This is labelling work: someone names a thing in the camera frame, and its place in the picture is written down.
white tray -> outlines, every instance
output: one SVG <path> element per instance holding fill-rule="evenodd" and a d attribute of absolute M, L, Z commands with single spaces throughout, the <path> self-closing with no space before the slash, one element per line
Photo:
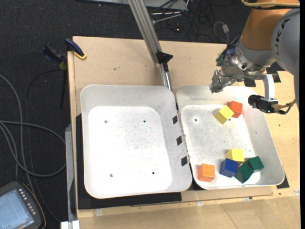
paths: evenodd
<path fill-rule="evenodd" d="M 192 183 L 173 93 L 89 85 L 81 92 L 84 185 L 95 198 L 181 192 Z"/>
<path fill-rule="evenodd" d="M 264 113 L 253 109 L 248 97 L 256 94 L 251 88 L 227 86 L 213 94 L 208 86 L 185 86 L 177 91 L 177 103 L 185 134 L 193 177 L 204 189 L 278 185 L 284 171 L 273 143 Z M 243 114 L 221 124 L 215 114 L 232 100 L 243 103 Z M 220 164 L 231 148 L 244 151 L 244 157 L 259 156 L 264 169 L 254 173 L 245 183 L 219 174 Z M 198 180 L 198 167 L 215 165 L 215 179 Z"/>

tray with blocks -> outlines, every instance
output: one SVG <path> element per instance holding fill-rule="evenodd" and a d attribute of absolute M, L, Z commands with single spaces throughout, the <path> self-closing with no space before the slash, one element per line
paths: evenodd
<path fill-rule="evenodd" d="M 184 86 L 176 98 L 196 183 L 203 189 L 269 186 L 285 175 L 264 113 L 247 102 L 254 90 Z"/>

black mat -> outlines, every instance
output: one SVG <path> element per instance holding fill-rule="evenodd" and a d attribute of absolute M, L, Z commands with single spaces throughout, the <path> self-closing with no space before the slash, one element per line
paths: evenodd
<path fill-rule="evenodd" d="M 83 169 L 83 146 L 81 115 L 76 117 L 76 146 L 77 146 L 77 185 L 78 185 L 78 208 L 107 208 L 117 206 L 130 206 L 142 204 L 155 204 L 164 202 L 180 202 L 181 193 L 160 193 L 138 196 L 127 196 L 120 198 L 96 199 L 88 194 L 84 186 Z"/>

yellow block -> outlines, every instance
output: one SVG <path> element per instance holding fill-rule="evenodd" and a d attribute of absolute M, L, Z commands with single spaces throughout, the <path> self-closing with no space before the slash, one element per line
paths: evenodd
<path fill-rule="evenodd" d="M 224 124 L 228 119 L 234 115 L 234 112 L 226 105 L 215 115 L 215 118 Z"/>
<path fill-rule="evenodd" d="M 237 161 L 238 164 L 244 162 L 244 152 L 241 149 L 237 149 L 237 148 L 231 148 L 227 154 L 226 157 L 228 159 Z"/>

block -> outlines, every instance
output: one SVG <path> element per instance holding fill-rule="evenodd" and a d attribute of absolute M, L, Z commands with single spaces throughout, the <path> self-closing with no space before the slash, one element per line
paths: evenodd
<path fill-rule="evenodd" d="M 226 158 L 237 161 L 238 164 L 244 162 L 244 152 L 241 149 L 231 148 L 226 153 Z"/>
<path fill-rule="evenodd" d="M 228 119 L 234 115 L 234 112 L 225 105 L 219 112 L 215 115 L 215 118 L 221 123 L 224 124 Z"/>
<path fill-rule="evenodd" d="M 234 112 L 234 115 L 232 115 L 233 118 L 238 118 L 242 113 L 243 113 L 243 104 L 236 102 L 236 101 L 231 101 L 228 104 L 228 107 Z"/>
<path fill-rule="evenodd" d="M 215 166 L 201 164 L 198 168 L 198 180 L 211 182 L 215 178 Z"/>
<path fill-rule="evenodd" d="M 254 170 L 249 167 L 246 163 L 243 163 L 239 168 L 234 177 L 241 183 L 246 182 L 253 174 Z"/>
<path fill-rule="evenodd" d="M 223 162 L 221 162 L 219 174 L 226 177 L 232 177 L 237 172 L 237 166 L 237 161 L 226 158 Z"/>
<path fill-rule="evenodd" d="M 249 158 L 245 163 L 250 166 L 254 170 L 254 172 L 260 171 L 264 168 L 264 165 L 259 156 Z"/>

